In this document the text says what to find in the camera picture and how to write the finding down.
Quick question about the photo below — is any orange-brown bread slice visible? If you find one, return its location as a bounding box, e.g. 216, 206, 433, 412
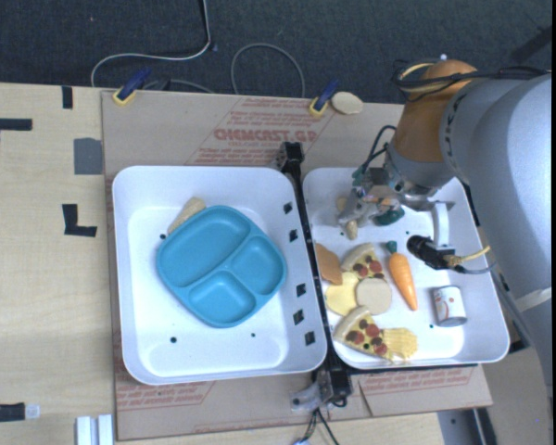
314, 242, 344, 286

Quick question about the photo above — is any beige round biscuit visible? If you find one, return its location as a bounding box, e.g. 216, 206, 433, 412
355, 277, 394, 315

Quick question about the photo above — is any black cylinder on white bracket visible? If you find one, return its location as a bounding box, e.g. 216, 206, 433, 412
406, 201, 458, 271

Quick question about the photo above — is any beige toy food piece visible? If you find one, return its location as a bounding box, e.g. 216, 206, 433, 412
335, 196, 360, 241

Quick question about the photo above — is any beige ridged cracker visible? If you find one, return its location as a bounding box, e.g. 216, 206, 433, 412
167, 196, 208, 235

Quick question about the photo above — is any yellow ridged crisp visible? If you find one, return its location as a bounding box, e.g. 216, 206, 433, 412
382, 326, 419, 362

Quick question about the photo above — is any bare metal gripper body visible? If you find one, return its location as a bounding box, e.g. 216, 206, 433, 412
360, 167, 455, 213

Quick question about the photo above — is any brown cardboard board red print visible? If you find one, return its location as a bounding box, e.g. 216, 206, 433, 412
100, 89, 494, 442

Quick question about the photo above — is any pizza slice with pepperoni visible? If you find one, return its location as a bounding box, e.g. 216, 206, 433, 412
333, 305, 394, 362
341, 242, 386, 281

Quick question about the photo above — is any orange carrot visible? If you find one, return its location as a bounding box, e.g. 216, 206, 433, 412
385, 240, 419, 312

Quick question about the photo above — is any blue divided plate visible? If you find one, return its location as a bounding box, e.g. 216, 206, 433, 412
156, 204, 288, 329

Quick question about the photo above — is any beige oval biscuit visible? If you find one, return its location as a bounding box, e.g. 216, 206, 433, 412
330, 91, 365, 116

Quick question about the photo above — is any thin black and white rod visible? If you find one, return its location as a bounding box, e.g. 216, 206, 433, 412
287, 158, 340, 412

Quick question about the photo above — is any yellow cheese piece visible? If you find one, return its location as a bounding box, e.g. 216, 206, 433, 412
324, 271, 360, 317

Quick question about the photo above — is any green broccoli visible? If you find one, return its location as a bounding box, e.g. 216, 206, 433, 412
373, 206, 406, 227

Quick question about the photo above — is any white plastic tray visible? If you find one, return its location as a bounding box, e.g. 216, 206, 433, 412
301, 167, 511, 370
111, 164, 329, 386

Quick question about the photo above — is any white small can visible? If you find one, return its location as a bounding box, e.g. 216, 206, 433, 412
432, 285, 468, 327

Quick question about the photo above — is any black block with thin wires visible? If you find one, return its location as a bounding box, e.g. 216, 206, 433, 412
312, 366, 354, 407
277, 140, 305, 172

